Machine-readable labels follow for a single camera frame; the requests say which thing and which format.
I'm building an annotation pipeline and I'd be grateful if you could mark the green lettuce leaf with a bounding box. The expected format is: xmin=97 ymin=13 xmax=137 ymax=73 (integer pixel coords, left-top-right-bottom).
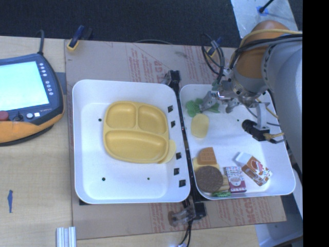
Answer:
xmin=185 ymin=98 xmax=221 ymax=118

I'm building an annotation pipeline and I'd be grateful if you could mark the black cylinder on white bracket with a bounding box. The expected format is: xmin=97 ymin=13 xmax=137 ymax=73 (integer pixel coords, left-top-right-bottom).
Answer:
xmin=241 ymin=102 xmax=272 ymax=142

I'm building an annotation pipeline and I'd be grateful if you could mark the brown round biscuit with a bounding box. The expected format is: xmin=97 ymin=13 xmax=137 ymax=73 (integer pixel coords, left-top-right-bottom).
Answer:
xmin=195 ymin=165 xmax=224 ymax=193

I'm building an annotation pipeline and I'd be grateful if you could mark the thin black rod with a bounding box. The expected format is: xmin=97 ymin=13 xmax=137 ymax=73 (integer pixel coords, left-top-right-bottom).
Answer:
xmin=173 ymin=83 xmax=197 ymax=203

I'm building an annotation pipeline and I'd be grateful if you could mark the black block with thin wires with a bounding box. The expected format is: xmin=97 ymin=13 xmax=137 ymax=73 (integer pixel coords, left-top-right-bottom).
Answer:
xmin=191 ymin=201 xmax=208 ymax=220
xmin=161 ymin=69 xmax=181 ymax=87

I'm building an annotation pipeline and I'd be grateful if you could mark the orange waffle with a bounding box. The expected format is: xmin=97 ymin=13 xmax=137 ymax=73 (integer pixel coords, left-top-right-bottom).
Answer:
xmin=197 ymin=147 xmax=217 ymax=166

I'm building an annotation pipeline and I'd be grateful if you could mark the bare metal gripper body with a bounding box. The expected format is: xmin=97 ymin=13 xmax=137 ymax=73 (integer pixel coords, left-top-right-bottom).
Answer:
xmin=217 ymin=82 xmax=261 ymax=107

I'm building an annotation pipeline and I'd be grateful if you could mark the pale yellow crisp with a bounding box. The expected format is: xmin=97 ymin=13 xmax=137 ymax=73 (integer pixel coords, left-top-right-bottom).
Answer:
xmin=190 ymin=113 xmax=210 ymax=139

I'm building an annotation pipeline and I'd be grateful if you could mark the small green leaf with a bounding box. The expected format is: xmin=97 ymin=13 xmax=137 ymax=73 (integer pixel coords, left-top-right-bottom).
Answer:
xmin=211 ymin=190 xmax=232 ymax=198

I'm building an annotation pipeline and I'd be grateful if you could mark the yellow divided plate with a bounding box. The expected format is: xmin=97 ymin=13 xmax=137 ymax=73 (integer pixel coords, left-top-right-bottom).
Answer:
xmin=102 ymin=100 xmax=170 ymax=164

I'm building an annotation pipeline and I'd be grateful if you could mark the beige bread piece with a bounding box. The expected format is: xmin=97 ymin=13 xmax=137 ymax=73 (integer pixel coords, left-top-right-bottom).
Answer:
xmin=217 ymin=174 xmax=231 ymax=192

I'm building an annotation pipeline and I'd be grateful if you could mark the red and white carton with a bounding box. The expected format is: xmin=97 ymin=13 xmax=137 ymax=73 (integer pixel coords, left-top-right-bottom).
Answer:
xmin=223 ymin=166 xmax=248 ymax=193

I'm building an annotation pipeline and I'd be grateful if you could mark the white plastic tray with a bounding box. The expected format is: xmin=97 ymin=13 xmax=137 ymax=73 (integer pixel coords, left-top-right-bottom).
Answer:
xmin=179 ymin=83 xmax=297 ymax=201
xmin=71 ymin=79 xmax=191 ymax=205

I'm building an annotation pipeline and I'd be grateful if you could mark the brown cardboard board red print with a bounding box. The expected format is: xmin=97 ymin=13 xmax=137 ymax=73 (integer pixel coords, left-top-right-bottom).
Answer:
xmin=64 ymin=39 xmax=287 ymax=240

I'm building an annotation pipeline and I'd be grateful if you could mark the white and orange carton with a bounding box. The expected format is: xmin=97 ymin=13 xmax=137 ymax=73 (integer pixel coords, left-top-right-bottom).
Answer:
xmin=234 ymin=152 xmax=273 ymax=187

